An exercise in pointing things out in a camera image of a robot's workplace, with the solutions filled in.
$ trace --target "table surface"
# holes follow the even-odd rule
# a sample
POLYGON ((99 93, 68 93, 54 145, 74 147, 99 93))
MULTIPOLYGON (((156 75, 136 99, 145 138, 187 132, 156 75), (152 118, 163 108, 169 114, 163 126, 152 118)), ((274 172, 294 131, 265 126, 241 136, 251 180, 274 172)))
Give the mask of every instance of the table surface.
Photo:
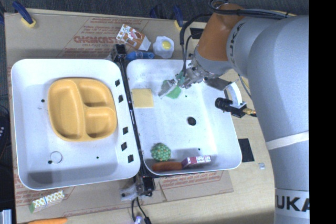
MULTIPOLYGON (((167 29, 167 20, 155 20, 152 24, 149 39, 153 40, 156 33, 167 35, 176 41, 179 38, 179 31, 167 29)), ((204 28, 204 23, 193 23, 192 27, 204 28)), ((190 49, 195 48, 197 40, 191 39, 190 49)), ((25 47, 7 47, 7 63, 13 64, 22 58, 22 51, 30 49, 30 43, 26 42, 25 47)), ((175 46, 174 58, 180 59, 180 48, 175 46)), ((223 77, 228 81, 238 79, 237 73, 230 70, 223 77)), ((249 108, 253 103, 242 84, 237 85, 241 91, 243 100, 249 108)), ((236 169, 229 170, 234 191, 232 193, 217 194, 199 198, 192 198, 179 201, 163 202, 160 204, 144 205, 142 209, 152 223, 226 223, 226 224, 271 224, 274 219, 274 175, 265 140, 261 132, 257 118, 245 116, 241 119, 233 117, 234 126, 238 138, 248 138, 254 156, 253 162, 241 163, 236 169)), ((12 127, 12 140, 14 140, 14 129, 12 127)), ((141 213, 138 207, 135 213, 141 213)), ((80 216, 68 217, 69 224, 72 223, 133 223, 131 209, 118 209, 91 213, 80 216)))

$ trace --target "white tray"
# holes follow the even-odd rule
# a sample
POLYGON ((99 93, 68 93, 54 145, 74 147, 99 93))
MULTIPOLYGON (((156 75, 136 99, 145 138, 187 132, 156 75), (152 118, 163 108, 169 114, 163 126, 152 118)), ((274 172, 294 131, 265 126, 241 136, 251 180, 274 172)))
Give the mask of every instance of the white tray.
POLYGON ((130 90, 150 88, 153 108, 134 108, 144 162, 156 175, 175 175, 233 169, 240 165, 242 153, 230 113, 215 107, 215 100, 224 97, 204 83, 182 89, 177 99, 158 96, 164 80, 174 78, 182 69, 181 60, 134 60, 127 66, 130 90), (196 124, 191 126, 188 117, 196 124), (154 172, 155 160, 151 148, 164 143, 171 151, 171 160, 210 155, 212 161, 204 166, 173 172, 154 172))
POLYGON ((27 188, 42 190, 106 182, 131 178, 139 171, 140 158, 127 98, 115 63, 21 60, 12 67, 12 91, 18 174, 27 188), (108 86, 118 117, 112 135, 90 142, 68 142, 53 132, 48 116, 48 89, 54 81, 65 77, 93 78, 108 86))

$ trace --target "cardboard sheet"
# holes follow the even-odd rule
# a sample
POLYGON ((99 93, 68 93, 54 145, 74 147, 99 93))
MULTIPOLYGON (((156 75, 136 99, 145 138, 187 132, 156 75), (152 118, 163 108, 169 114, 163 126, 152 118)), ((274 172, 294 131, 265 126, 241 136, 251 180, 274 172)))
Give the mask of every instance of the cardboard sheet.
MULTIPOLYGON (((104 59, 109 56, 113 46, 119 43, 116 36, 122 24, 136 28, 150 41, 154 41, 156 36, 168 36, 178 44, 179 31, 174 21, 160 19, 158 24, 157 19, 148 18, 35 9, 28 11, 36 20, 34 28, 26 27, 20 21, 20 14, 5 15, 17 222, 26 223, 35 219, 75 216, 130 207, 131 201, 121 201, 119 189, 132 185, 132 179, 63 188, 65 197, 61 203, 34 214, 30 213, 29 204, 33 200, 61 189, 33 191, 26 188, 18 177, 10 70, 15 62, 25 58, 104 59)), ((178 49, 173 55, 175 59, 181 58, 178 49)), ((143 204, 233 192, 228 171, 156 178, 155 184, 156 190, 153 196, 143 198, 143 204)))

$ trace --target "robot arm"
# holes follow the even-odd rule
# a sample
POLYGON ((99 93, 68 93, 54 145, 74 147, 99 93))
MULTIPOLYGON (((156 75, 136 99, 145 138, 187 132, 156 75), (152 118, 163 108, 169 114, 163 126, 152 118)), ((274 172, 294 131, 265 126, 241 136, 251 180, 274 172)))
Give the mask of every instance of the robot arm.
POLYGON ((248 79, 274 169, 276 224, 310 222, 308 25, 308 16, 213 14, 183 84, 216 79, 231 68, 248 79))

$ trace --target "green spiky ball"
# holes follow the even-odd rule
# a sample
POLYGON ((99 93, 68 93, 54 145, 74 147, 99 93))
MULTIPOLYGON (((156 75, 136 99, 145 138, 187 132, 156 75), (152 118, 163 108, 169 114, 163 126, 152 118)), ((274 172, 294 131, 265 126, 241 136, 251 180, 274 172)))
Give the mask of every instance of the green spiky ball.
POLYGON ((171 150, 163 143, 158 143, 151 149, 152 157, 158 162, 168 161, 171 156, 171 150))

